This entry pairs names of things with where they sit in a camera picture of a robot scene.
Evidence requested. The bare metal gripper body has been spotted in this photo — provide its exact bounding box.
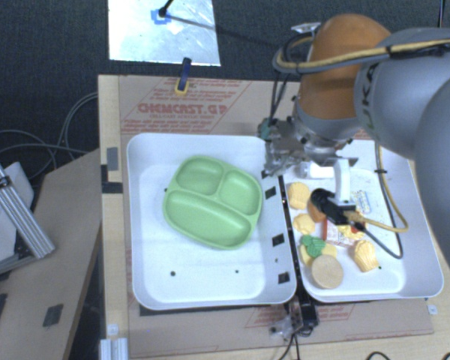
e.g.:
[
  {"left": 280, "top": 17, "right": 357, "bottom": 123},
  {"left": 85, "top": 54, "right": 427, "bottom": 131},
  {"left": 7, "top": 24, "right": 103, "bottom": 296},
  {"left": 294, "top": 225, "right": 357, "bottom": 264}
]
[{"left": 264, "top": 119, "right": 349, "bottom": 173}]

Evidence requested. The yellow shell-shaped biscuit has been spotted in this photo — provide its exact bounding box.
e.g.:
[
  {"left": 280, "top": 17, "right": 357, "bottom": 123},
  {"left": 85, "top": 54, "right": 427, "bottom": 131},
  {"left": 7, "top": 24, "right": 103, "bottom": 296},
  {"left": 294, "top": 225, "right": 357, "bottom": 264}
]
[
  {"left": 292, "top": 213, "right": 317, "bottom": 236},
  {"left": 287, "top": 181, "right": 312, "bottom": 211},
  {"left": 352, "top": 238, "right": 380, "bottom": 274}
]

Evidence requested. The orange round toy food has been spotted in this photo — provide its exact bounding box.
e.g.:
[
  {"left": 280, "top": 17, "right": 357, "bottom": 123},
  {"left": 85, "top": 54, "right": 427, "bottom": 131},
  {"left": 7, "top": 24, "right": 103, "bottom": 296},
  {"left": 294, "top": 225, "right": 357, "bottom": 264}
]
[{"left": 306, "top": 199, "right": 327, "bottom": 224}]

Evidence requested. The green divided plate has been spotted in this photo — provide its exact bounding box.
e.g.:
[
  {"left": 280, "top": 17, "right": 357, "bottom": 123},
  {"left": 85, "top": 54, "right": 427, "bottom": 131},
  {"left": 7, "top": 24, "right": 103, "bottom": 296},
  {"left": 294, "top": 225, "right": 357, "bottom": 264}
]
[{"left": 161, "top": 155, "right": 265, "bottom": 251}]

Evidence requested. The green broccoli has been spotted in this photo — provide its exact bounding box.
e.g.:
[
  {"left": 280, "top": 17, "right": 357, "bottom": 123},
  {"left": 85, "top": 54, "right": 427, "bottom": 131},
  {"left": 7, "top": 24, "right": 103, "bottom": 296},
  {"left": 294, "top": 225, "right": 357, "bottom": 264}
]
[{"left": 299, "top": 234, "right": 328, "bottom": 259}]

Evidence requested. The yellow and red pizza slice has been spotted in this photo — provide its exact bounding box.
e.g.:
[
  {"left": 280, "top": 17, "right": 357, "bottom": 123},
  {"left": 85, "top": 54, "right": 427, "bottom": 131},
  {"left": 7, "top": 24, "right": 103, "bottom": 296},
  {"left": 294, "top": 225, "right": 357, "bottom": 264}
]
[{"left": 325, "top": 222, "right": 368, "bottom": 248}]

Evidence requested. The brown cardboard board red print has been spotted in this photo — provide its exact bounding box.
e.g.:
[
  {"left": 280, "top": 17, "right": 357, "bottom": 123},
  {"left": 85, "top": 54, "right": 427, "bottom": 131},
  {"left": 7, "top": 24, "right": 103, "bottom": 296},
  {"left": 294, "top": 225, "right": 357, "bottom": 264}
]
[{"left": 117, "top": 74, "right": 435, "bottom": 359}]

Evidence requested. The tan round biscuit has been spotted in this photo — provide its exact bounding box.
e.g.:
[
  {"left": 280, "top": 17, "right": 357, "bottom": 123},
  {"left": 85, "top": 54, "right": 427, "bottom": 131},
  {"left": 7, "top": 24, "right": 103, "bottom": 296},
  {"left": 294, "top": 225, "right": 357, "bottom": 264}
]
[{"left": 310, "top": 253, "right": 345, "bottom": 290}]

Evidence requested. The white plastic tray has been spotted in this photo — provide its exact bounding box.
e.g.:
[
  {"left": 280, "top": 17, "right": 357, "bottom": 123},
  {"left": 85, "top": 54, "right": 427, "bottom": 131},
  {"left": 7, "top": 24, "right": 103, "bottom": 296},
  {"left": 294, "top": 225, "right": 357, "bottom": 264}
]
[
  {"left": 280, "top": 136, "right": 445, "bottom": 304},
  {"left": 125, "top": 132, "right": 299, "bottom": 311}
]

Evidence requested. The black block with thin wires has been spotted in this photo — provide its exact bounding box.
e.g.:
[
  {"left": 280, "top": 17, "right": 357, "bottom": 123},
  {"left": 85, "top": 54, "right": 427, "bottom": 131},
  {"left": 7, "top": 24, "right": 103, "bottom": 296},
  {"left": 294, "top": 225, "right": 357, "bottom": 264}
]
[{"left": 289, "top": 301, "right": 320, "bottom": 338}]

